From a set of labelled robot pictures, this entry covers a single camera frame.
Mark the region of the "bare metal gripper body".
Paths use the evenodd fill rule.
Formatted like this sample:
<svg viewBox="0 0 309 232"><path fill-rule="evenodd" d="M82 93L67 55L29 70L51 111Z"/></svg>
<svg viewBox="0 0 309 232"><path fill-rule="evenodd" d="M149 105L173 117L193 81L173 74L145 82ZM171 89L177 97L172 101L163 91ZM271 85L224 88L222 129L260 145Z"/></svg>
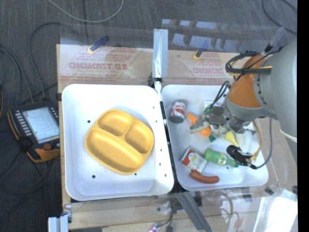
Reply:
<svg viewBox="0 0 309 232"><path fill-rule="evenodd" d="M214 136L225 136L229 132L227 121L223 115L223 108L208 106L204 109L203 118L210 124Z"/></svg>

